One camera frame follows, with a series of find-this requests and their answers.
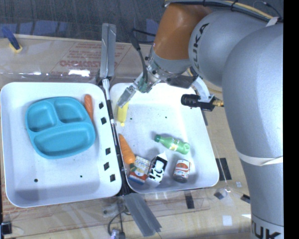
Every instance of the orange carrot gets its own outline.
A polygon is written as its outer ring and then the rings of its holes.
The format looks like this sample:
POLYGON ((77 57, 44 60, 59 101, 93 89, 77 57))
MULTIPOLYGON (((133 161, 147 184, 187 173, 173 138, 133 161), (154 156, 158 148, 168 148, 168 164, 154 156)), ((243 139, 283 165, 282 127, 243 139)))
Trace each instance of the orange carrot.
POLYGON ((132 149, 126 142, 124 136, 122 136, 121 134, 119 134, 119 140, 124 162, 128 165, 133 164, 135 162, 136 157, 132 149))
POLYGON ((93 102, 92 97, 89 94, 84 96, 84 107, 88 112, 90 119, 93 121, 93 102))

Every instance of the white tray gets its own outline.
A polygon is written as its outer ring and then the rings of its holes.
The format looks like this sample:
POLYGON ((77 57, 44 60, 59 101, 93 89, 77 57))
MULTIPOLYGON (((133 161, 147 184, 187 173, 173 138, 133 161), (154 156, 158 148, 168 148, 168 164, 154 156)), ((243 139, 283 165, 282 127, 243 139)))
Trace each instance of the white tray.
POLYGON ((35 207, 110 197, 122 179, 103 91, 88 83, 9 83, 0 93, 5 187, 19 207, 35 207), (25 126, 25 112, 45 98, 70 96, 94 101, 96 140, 86 151, 46 159, 35 152, 25 126), (107 121, 102 124, 101 118, 107 121))
MULTIPOLYGON (((130 84, 115 84, 110 91, 112 108, 117 118, 117 100, 130 84)), ((154 193, 176 190, 189 190, 211 187, 219 180, 215 156, 200 108, 190 108, 180 103, 183 94, 194 94, 193 89, 171 87, 159 83, 149 93, 136 92, 129 102, 125 126, 117 122, 117 132, 121 133, 132 151, 143 158, 152 160, 156 155, 166 152, 168 164, 159 186, 145 182, 143 185, 128 181, 138 193, 154 193), (174 136, 190 144, 186 155, 171 151, 154 141, 156 134, 174 136), (179 183, 172 175, 176 162, 186 159, 191 162, 188 181, 179 183)))

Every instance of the soda can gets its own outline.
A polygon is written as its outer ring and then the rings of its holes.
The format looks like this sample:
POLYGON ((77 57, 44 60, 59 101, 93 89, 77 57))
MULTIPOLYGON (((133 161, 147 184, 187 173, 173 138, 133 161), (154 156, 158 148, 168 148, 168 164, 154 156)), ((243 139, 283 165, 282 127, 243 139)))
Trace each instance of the soda can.
POLYGON ((185 183, 188 180, 190 171, 190 162, 185 159, 179 159, 176 163, 173 179, 180 183, 185 183))

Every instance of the blue clamp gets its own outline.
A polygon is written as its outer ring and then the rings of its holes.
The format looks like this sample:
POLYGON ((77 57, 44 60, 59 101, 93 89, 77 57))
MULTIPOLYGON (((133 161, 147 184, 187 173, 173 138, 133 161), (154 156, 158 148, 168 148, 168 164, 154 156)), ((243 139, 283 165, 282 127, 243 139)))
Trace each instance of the blue clamp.
POLYGON ((19 53, 22 50, 22 46, 18 43, 16 37, 14 34, 7 28, 7 27, 2 27, 2 32, 4 37, 8 38, 10 44, 10 48, 14 50, 14 52, 19 53))

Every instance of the green bottle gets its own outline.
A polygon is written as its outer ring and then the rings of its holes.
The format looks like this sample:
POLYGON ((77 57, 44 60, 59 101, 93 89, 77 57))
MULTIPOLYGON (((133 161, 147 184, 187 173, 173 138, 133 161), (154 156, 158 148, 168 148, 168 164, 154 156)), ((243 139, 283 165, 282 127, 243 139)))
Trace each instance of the green bottle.
POLYGON ((157 134, 154 138, 156 142, 160 142, 163 144, 166 148, 178 151, 182 154, 187 154, 190 149, 190 145, 187 142, 183 142, 180 139, 174 138, 174 137, 162 137, 159 134, 157 134))

